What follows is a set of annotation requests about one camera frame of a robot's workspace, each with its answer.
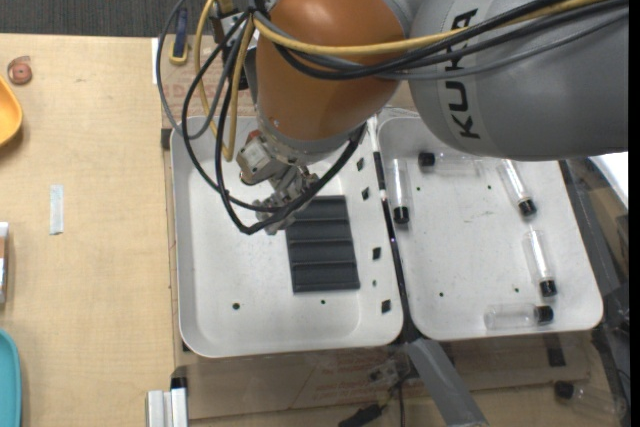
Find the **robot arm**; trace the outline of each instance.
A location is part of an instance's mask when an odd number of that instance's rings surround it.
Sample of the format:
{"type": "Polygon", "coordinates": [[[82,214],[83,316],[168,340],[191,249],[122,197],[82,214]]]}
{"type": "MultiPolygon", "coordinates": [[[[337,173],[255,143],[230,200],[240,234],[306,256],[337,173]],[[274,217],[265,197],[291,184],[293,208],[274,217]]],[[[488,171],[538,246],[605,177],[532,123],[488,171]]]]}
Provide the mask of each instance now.
{"type": "MultiPolygon", "coordinates": [[[[304,48],[367,49],[334,57],[362,69],[411,53],[393,50],[394,42],[479,28],[536,1],[277,0],[270,22],[262,20],[304,48]],[[371,45],[389,43],[388,51],[369,52],[371,45]]],[[[259,20],[261,32],[268,32],[259,20]]],[[[309,54],[308,60],[287,58],[263,33],[245,62],[260,131],[238,153],[243,181],[271,181],[275,192],[263,206],[299,197],[317,180],[307,166],[352,138],[389,101],[400,79],[408,80],[430,130],[467,153],[555,160],[627,149],[628,0],[589,1],[564,14],[477,32],[456,43],[445,40],[431,65],[423,57],[412,62],[424,66],[400,73],[334,72],[330,80],[323,78],[331,73],[318,64],[323,61],[309,54]]]]}

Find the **vial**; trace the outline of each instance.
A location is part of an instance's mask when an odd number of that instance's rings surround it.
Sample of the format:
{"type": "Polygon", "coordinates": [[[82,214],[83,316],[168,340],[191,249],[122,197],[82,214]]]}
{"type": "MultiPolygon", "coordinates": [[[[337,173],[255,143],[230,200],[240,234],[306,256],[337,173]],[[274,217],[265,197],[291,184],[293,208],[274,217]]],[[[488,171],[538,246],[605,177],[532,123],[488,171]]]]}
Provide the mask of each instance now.
{"type": "Polygon", "coordinates": [[[387,168],[387,197],[393,213],[393,220],[398,224],[407,224],[411,210],[411,183],[407,161],[393,159],[387,168]]]}
{"type": "Polygon", "coordinates": [[[498,164],[497,170],[509,198],[518,207],[520,214],[523,217],[534,215],[538,209],[533,199],[531,199],[531,194],[522,183],[520,173],[518,173],[513,161],[502,159],[498,164]]]}
{"type": "Polygon", "coordinates": [[[622,397],[588,383],[557,381],[554,392],[559,402],[570,405],[576,413],[618,420],[627,413],[627,403],[622,397]]]}
{"type": "Polygon", "coordinates": [[[522,240],[522,246],[531,279],[537,283],[540,294],[544,298],[554,297],[558,293],[556,279],[549,266],[542,232],[529,230],[522,240]]]}
{"type": "Polygon", "coordinates": [[[468,153],[453,151],[423,151],[418,154],[418,165],[421,171],[444,173],[468,173],[479,175],[481,157],[468,153]]]}
{"type": "Polygon", "coordinates": [[[484,312],[484,325],[489,330],[536,327],[553,321],[551,306],[529,303],[492,304],[484,312]]]}

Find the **white tray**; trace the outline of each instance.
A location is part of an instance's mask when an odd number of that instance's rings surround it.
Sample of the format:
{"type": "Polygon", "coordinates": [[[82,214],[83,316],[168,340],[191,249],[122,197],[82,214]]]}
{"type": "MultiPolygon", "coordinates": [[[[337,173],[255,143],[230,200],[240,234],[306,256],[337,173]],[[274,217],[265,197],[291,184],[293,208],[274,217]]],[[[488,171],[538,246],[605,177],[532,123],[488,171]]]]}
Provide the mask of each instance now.
{"type": "MultiPolygon", "coordinates": [[[[202,120],[191,119],[191,131],[202,120]]],[[[255,128],[253,118],[240,118],[237,140],[245,141],[255,128]]],[[[194,141],[193,147],[215,179],[211,133],[194,141]]],[[[321,175],[337,156],[311,170],[321,175]]],[[[171,158],[180,331],[195,353],[213,358],[383,346],[398,336],[403,315],[368,138],[321,191],[346,196],[361,283],[355,291],[294,294],[284,233],[240,233],[175,132],[171,158]],[[360,157],[364,167],[359,172],[360,157]],[[370,191],[366,201],[361,195],[365,187],[370,191]],[[374,247],[381,248],[375,261],[374,247]],[[386,300],[391,300],[391,310],[382,313],[386,300]]],[[[223,170],[227,188],[239,199],[251,203],[272,192],[268,184],[243,185],[235,162],[224,162],[223,170]]],[[[253,212],[239,207],[237,212],[245,224],[256,222],[253,212]]]]}
{"type": "Polygon", "coordinates": [[[538,328],[487,331],[488,304],[545,304],[531,280],[522,238],[528,229],[496,172],[498,159],[481,161],[481,173],[428,173],[421,151],[458,153],[444,146],[420,118],[381,123],[383,160],[406,158],[413,189],[407,229],[396,235],[411,316],[427,337],[460,340],[524,333],[587,330],[602,317],[602,299],[567,195],[558,162],[517,163],[538,207],[531,224],[542,230],[555,270],[558,295],[549,302],[554,321],[538,328]]]}

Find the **white tape strip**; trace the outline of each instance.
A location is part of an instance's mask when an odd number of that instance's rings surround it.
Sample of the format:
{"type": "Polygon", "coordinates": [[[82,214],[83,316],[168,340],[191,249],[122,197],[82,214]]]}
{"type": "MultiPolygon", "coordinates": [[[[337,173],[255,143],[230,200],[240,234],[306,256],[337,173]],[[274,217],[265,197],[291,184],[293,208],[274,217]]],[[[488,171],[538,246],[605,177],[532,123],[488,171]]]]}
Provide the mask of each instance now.
{"type": "Polygon", "coordinates": [[[64,187],[52,185],[49,191],[49,235],[64,231],[64,187]]]}

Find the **wooden tabletop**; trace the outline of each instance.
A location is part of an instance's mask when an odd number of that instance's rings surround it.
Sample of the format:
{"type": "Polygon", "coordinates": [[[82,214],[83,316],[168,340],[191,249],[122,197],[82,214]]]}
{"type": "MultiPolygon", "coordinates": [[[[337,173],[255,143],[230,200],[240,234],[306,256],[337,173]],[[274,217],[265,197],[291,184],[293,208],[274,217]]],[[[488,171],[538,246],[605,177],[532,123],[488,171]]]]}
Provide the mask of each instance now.
{"type": "MultiPolygon", "coordinates": [[[[0,221],[9,222],[9,290],[0,327],[23,377],[23,427],[144,426],[146,392],[175,368],[160,101],[151,40],[0,35],[0,73],[21,55],[33,79],[12,86],[24,111],[0,148],[0,221]],[[63,230],[50,234],[51,187],[63,230]]],[[[396,97],[404,106],[407,95],[396,97]]],[[[594,382],[607,387],[598,354],[594,382]]],[[[474,393],[494,426],[603,425],[553,400],[551,386],[474,393]]],[[[194,425],[336,425],[355,407],[220,418],[194,425]]],[[[372,427],[398,425],[397,403],[372,427]]],[[[410,399],[407,425],[444,425],[410,399]]],[[[606,425],[616,425],[611,421],[606,425]]]]}

